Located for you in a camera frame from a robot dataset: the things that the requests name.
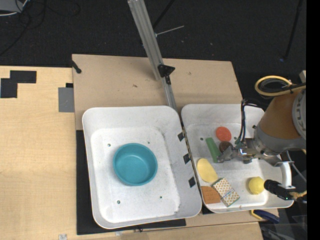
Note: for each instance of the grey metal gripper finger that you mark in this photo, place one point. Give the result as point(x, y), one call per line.
point(229, 151)
point(222, 158)

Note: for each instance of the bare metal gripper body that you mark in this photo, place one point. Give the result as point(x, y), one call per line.
point(247, 152)

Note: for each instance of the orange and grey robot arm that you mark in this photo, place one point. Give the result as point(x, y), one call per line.
point(280, 114)

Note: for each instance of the brown round doughnut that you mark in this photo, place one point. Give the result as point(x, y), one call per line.
point(224, 146)

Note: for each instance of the green rectangular bar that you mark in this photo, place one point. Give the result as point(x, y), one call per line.
point(212, 149)

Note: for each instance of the orange round biscuit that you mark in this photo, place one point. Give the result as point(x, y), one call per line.
point(223, 134)

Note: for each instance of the white plastic tray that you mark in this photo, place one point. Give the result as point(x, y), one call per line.
point(237, 169)
point(140, 209)

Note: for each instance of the yellow oval slice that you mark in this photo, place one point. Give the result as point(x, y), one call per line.
point(206, 170)

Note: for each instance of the orange patterned white carton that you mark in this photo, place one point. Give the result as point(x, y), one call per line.
point(226, 192)

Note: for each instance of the yellow lemon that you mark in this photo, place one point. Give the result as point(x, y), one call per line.
point(256, 185)

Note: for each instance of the orange-brown bread slice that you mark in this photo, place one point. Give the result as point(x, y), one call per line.
point(209, 196)

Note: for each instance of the teal bowl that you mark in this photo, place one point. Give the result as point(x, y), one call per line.
point(135, 165)

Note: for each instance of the pale brown flat board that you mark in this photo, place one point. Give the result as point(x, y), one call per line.
point(120, 84)

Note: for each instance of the black cylinder on white bracket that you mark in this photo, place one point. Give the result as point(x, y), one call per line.
point(286, 174)

